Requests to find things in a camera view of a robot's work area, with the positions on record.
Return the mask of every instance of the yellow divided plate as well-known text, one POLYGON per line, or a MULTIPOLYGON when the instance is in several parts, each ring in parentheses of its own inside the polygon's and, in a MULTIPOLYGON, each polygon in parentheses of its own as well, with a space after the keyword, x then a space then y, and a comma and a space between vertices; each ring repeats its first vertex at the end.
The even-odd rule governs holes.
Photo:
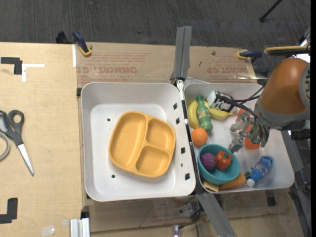
POLYGON ((158 177, 170 166, 176 135, 165 121, 142 112, 126 112, 116 123, 109 157, 119 168, 158 177))

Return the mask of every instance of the teal bowl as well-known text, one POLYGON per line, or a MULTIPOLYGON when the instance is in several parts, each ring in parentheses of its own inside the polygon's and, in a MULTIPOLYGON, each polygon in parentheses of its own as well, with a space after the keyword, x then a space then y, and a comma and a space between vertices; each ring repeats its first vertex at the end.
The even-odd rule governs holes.
POLYGON ((235 178, 237 178, 237 176, 240 173, 240 164, 236 156, 228 149, 216 144, 206 144, 199 149, 198 156, 197 156, 197 166, 198 166, 200 175, 207 182, 210 182, 212 184, 217 184, 217 185, 225 184, 231 180, 234 180, 235 178), (212 153, 214 155, 217 155, 219 151, 225 151, 226 153, 230 154, 233 157, 231 165, 228 168, 226 168, 224 171, 221 171, 218 168, 215 168, 212 171, 208 171, 202 165, 200 156, 205 153, 212 153))

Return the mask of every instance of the toy tomato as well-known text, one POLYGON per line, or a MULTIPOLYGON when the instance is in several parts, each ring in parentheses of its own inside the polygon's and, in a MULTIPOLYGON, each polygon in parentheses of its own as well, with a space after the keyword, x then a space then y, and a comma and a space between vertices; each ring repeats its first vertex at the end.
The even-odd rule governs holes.
POLYGON ((216 155, 216 167, 222 171, 227 169, 232 163, 233 157, 225 151, 219 151, 216 155))

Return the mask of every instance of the white tray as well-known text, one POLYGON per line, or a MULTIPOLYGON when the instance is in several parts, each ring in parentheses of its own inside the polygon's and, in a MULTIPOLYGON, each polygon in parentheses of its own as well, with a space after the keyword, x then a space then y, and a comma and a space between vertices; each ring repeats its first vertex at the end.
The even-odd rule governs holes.
POLYGON ((85 189, 93 200, 181 197, 194 191, 196 179, 176 87, 167 83, 92 82, 82 89, 81 107, 85 189), (119 117, 127 111, 152 115, 173 127, 175 152, 162 176, 143 177, 111 162, 108 154, 111 134, 119 117))
MULTIPOLYGON (((186 105, 188 106, 195 100, 196 96, 203 95, 205 99, 212 90, 222 92, 232 96, 234 99, 246 99, 255 93, 261 86, 258 84, 223 84, 223 83, 191 83, 184 89, 184 96, 186 105)), ((256 100, 246 102, 245 105, 252 110, 256 100)), ((234 115, 227 117, 225 120, 212 119, 213 129, 211 136, 208 137, 208 144, 218 144, 228 148, 234 138, 237 137, 239 132, 230 132, 230 127, 235 123, 237 112, 234 115)), ((195 146, 195 154, 198 153, 198 147, 195 146)), ((274 158, 274 164, 270 172, 265 178, 257 181, 255 187, 249 188, 243 185, 236 189, 212 192, 211 193, 231 193, 231 192, 245 192, 253 190, 269 190, 269 189, 285 189, 294 183, 293 168, 284 144, 284 140, 280 131, 270 130, 270 135, 267 144, 263 148, 257 150, 249 150, 242 147, 234 153, 240 163, 240 171, 245 173, 251 172, 251 168, 258 162, 259 158, 263 155, 270 155, 274 158)))

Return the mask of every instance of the black stand leg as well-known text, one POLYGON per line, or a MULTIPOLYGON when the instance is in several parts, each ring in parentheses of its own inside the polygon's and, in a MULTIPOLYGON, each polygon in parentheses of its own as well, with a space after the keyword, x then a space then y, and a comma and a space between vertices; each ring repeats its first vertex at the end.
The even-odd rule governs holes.
POLYGON ((276 1, 276 3, 264 14, 261 18, 259 18, 260 22, 264 22, 265 18, 270 14, 271 11, 281 2, 282 0, 276 1))

